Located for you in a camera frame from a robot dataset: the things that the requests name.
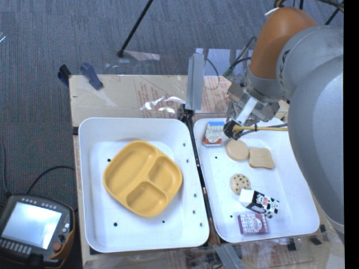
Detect chocolate chip cookie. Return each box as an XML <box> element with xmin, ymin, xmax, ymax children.
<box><xmin>229</xmin><ymin>173</ymin><xmax>252</xmax><ymax>196</ymax></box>

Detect beige bread slice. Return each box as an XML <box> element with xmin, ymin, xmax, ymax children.
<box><xmin>248</xmin><ymin>147</ymin><xmax>276</xmax><ymax>170</ymax></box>

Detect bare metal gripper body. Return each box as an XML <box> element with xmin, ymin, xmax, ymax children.
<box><xmin>227</xmin><ymin>73</ymin><xmax>282</xmax><ymax>123</ymax></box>

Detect white plastic tray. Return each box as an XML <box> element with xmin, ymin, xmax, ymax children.
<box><xmin>192</xmin><ymin>117</ymin><xmax>321</xmax><ymax>244</ymax></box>
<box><xmin>77</xmin><ymin>117</ymin><xmax>210</xmax><ymax>253</ymax></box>

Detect orange and white carton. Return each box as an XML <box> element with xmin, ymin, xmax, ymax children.
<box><xmin>202</xmin><ymin>121</ymin><xmax>225</xmax><ymax>147</ymax></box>

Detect pink carton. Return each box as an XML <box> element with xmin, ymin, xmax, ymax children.
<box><xmin>237</xmin><ymin>212</ymin><xmax>269</xmax><ymax>235</ymax></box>

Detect black and white cow carton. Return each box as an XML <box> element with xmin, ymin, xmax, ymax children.
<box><xmin>238</xmin><ymin>188</ymin><xmax>280</xmax><ymax>220</ymax></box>

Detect brown cardboard board red print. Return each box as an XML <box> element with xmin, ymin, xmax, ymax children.
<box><xmin>68</xmin><ymin>74</ymin><xmax>339</xmax><ymax>269</ymax></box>

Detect round beige biscuit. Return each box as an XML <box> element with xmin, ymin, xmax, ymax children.
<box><xmin>225</xmin><ymin>138</ymin><xmax>250</xmax><ymax>163</ymax></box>

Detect yellow divided plate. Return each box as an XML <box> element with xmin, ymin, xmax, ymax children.
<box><xmin>102</xmin><ymin>140</ymin><xmax>184</xmax><ymax>218</ymax></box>

